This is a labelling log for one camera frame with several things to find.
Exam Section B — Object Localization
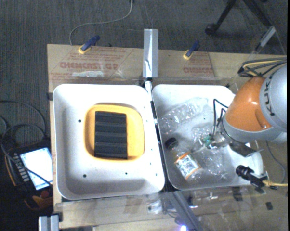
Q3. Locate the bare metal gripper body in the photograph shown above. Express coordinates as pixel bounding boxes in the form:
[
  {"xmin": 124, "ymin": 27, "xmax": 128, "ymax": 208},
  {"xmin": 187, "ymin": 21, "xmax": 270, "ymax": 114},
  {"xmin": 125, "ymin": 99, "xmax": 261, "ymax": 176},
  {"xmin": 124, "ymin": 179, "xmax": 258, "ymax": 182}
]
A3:
[{"xmin": 209, "ymin": 131, "xmax": 264, "ymax": 157}]

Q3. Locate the crushed clear plastic bottle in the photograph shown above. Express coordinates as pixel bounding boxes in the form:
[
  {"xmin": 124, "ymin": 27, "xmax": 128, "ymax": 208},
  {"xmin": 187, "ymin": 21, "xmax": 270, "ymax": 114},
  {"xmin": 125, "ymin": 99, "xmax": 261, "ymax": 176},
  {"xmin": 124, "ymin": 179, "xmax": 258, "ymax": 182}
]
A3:
[{"xmin": 191, "ymin": 126, "xmax": 229, "ymax": 178}]

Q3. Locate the clear bottle with orange label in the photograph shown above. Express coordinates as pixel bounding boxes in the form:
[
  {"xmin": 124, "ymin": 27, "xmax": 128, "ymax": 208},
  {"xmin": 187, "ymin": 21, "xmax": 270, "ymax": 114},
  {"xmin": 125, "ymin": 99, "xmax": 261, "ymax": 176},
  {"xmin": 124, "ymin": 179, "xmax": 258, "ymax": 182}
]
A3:
[{"xmin": 164, "ymin": 137, "xmax": 204, "ymax": 182}]

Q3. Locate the white plastic tray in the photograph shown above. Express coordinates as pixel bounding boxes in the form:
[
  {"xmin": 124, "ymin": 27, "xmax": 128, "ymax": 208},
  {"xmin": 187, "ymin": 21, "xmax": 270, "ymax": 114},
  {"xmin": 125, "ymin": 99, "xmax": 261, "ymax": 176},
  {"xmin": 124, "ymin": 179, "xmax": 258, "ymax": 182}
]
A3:
[
  {"xmin": 151, "ymin": 84, "xmax": 266, "ymax": 191},
  {"xmin": 52, "ymin": 83, "xmax": 166, "ymax": 201}
]

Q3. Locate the black ribbed foam block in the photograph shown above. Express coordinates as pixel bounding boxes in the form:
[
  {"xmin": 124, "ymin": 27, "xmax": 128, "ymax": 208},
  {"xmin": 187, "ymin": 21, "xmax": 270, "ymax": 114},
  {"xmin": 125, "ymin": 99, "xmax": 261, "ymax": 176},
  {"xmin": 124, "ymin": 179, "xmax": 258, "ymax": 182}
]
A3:
[{"xmin": 94, "ymin": 110, "xmax": 129, "ymax": 160}]

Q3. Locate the black office chair base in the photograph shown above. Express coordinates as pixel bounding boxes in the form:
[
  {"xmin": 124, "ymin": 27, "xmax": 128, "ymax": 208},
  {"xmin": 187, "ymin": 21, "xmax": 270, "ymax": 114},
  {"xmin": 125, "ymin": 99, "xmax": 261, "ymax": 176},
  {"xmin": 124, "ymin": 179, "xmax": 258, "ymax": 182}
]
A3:
[{"xmin": 176, "ymin": 0, "xmax": 288, "ymax": 36}]

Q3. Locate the yellow plate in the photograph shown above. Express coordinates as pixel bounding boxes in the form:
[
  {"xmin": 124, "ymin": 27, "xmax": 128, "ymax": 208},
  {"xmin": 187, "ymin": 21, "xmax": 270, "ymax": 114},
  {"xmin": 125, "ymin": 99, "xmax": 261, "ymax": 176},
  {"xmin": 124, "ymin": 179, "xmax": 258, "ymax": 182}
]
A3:
[{"xmin": 84, "ymin": 104, "xmax": 146, "ymax": 162}]

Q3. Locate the brown cardboard board red print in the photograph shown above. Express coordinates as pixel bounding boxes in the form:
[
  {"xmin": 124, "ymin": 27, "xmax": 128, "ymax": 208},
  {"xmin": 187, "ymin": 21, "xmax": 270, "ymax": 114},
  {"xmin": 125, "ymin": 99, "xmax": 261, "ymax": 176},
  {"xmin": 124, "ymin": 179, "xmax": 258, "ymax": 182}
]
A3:
[{"xmin": 46, "ymin": 44, "xmax": 288, "ymax": 229}]

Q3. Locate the black cylinder on white bracket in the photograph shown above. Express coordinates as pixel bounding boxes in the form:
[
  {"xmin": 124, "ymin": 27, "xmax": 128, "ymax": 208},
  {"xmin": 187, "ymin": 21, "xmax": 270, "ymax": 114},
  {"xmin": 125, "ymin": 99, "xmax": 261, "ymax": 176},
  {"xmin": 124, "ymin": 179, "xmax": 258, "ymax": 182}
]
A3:
[{"xmin": 235, "ymin": 150, "xmax": 268, "ymax": 189}]

